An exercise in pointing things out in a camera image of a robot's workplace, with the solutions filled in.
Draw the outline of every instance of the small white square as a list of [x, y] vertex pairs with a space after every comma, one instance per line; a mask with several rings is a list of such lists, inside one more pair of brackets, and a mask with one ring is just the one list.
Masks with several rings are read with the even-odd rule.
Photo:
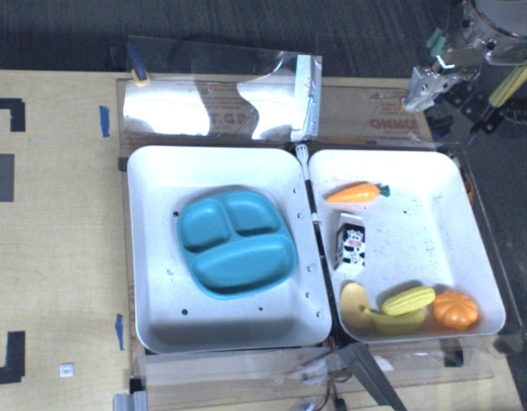
[[75, 375], [75, 364], [68, 362], [66, 364], [60, 364], [59, 376], [62, 378], [72, 378]]

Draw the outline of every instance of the white tray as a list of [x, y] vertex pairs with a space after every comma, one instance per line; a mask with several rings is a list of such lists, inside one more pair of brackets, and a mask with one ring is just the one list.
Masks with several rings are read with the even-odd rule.
[[[308, 198], [297, 160], [279, 149], [145, 146], [129, 158], [135, 322], [156, 353], [308, 346], [332, 328]], [[217, 300], [189, 274], [174, 212], [220, 192], [264, 194], [280, 211], [299, 263], [285, 282]]]
[[[461, 335], [493, 335], [505, 323], [505, 308], [458, 167], [438, 152], [325, 150], [309, 160], [314, 199], [337, 303], [349, 282], [362, 284], [372, 308], [388, 295], [417, 284], [456, 289], [472, 297], [480, 318], [460, 332], [432, 318], [403, 337], [376, 329], [344, 329], [366, 343]], [[364, 204], [331, 204], [325, 197], [356, 182], [388, 185], [391, 196]], [[357, 276], [334, 271], [340, 212], [362, 217], [366, 228], [365, 267]]]

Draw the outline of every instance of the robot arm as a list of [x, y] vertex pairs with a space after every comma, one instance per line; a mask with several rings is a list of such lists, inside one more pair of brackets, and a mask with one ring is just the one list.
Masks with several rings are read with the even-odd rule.
[[475, 79], [483, 64], [527, 64], [527, 0], [464, 0], [462, 4], [461, 25], [443, 33], [433, 62], [414, 67], [403, 99], [407, 111], [433, 106], [441, 93], [461, 80]]

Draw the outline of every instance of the wooden table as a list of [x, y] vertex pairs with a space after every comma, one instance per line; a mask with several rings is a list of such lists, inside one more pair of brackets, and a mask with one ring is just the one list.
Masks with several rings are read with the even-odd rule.
[[[110, 410], [113, 395], [129, 389], [129, 294], [117, 168], [117, 80], [126, 76], [0, 70], [0, 98], [21, 98], [27, 108], [26, 132], [14, 133], [9, 111], [0, 110], [0, 153], [15, 155], [14, 201], [0, 202], [0, 367], [7, 333], [26, 334], [25, 376], [0, 384], [0, 409]], [[341, 84], [360, 86], [364, 80]], [[102, 135], [100, 106], [110, 112], [109, 137]], [[408, 409], [521, 409], [506, 359], [483, 358], [491, 377], [397, 392]], [[74, 363], [74, 376], [60, 376], [66, 363]], [[344, 397], [350, 408], [377, 409], [366, 392]], [[295, 403], [278, 401], [270, 408]]]

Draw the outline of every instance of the blue plate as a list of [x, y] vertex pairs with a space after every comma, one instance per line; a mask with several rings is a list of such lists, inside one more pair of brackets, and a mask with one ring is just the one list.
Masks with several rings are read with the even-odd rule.
[[177, 219], [183, 257], [197, 286], [219, 299], [253, 295], [291, 276], [297, 252], [272, 202], [248, 190], [206, 197]]

